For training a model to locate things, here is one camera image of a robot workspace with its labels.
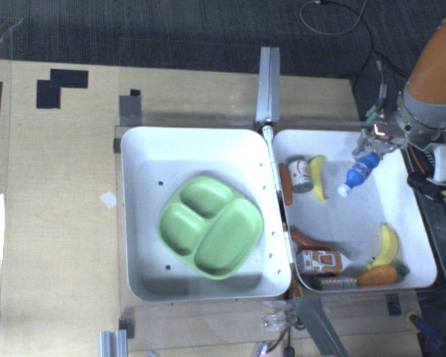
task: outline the green plate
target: green plate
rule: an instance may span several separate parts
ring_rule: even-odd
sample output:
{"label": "green plate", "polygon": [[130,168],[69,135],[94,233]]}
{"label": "green plate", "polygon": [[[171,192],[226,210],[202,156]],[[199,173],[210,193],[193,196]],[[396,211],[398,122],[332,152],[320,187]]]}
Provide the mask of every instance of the green plate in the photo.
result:
{"label": "green plate", "polygon": [[238,270],[264,228],[258,207],[215,178],[182,185],[158,220],[161,242],[205,277],[225,279]]}

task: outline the wooden tabletop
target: wooden tabletop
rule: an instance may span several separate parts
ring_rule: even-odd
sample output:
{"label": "wooden tabletop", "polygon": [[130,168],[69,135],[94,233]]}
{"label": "wooden tabletop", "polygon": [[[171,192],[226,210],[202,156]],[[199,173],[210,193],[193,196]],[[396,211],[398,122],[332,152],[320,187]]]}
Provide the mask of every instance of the wooden tabletop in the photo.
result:
{"label": "wooden tabletop", "polygon": [[[88,88],[62,89],[60,109],[37,109],[36,81],[49,80],[52,68],[88,71]],[[258,77],[0,61],[0,80],[2,100],[11,99],[11,111],[5,105],[0,114],[1,133],[10,120],[9,140],[0,140],[0,152],[9,148],[5,177],[0,168],[2,180],[7,178],[0,357],[97,356],[99,332],[115,331],[121,311],[117,210],[108,209],[100,198],[109,191],[116,194],[112,144],[119,124],[119,95],[140,90],[143,114],[149,119],[166,115],[251,119]],[[281,77],[280,91],[284,117],[358,120],[346,80]],[[412,305],[415,300],[406,302]],[[421,355],[417,337],[401,316],[347,313],[335,316],[334,327],[351,356]],[[156,314],[147,320],[158,318]],[[181,329],[191,324],[189,319],[191,315],[172,324]],[[159,326],[170,320],[165,318]],[[236,327],[242,321],[235,315]],[[351,324],[352,330],[344,324]],[[190,327],[183,331],[188,334],[185,349],[176,348],[183,344],[176,346],[172,334],[149,330],[159,338],[154,345],[160,357],[242,357],[249,356],[255,345],[226,344],[222,339],[204,346]],[[294,338],[298,356],[319,355],[307,331]],[[281,350],[271,356],[281,356]],[[129,355],[141,357],[147,352],[143,346]]]}

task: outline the white can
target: white can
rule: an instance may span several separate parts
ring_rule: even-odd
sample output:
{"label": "white can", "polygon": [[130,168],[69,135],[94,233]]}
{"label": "white can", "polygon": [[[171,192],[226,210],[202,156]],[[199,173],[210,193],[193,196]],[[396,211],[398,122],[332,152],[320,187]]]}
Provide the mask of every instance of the white can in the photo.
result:
{"label": "white can", "polygon": [[292,156],[288,158],[286,163],[291,176],[292,191],[294,193],[305,193],[312,190],[314,184],[312,184],[309,165],[304,157],[301,155]]}

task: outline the banana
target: banana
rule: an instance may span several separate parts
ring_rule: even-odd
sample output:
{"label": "banana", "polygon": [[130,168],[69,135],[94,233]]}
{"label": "banana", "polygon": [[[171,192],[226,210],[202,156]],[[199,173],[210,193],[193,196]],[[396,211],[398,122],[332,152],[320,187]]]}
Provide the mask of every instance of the banana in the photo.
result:
{"label": "banana", "polygon": [[312,184],[314,184],[312,192],[317,194],[322,203],[326,201],[326,198],[324,197],[322,181],[320,180],[320,170],[322,169],[325,162],[326,158],[322,155],[315,156],[309,161],[309,172],[311,173]]}
{"label": "banana", "polygon": [[398,252],[398,237],[396,236],[396,233],[388,226],[382,225],[380,234],[381,249],[375,260],[366,265],[369,270],[377,266],[390,264]]}

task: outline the white paper piece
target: white paper piece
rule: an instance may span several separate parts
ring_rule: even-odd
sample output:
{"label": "white paper piece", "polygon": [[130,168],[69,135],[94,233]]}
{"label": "white paper piece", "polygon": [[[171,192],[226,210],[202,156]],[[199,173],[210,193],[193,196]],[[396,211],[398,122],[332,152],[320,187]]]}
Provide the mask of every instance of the white paper piece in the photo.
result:
{"label": "white paper piece", "polygon": [[111,191],[101,194],[100,198],[103,200],[104,204],[106,204],[108,209],[117,205],[117,197]]}

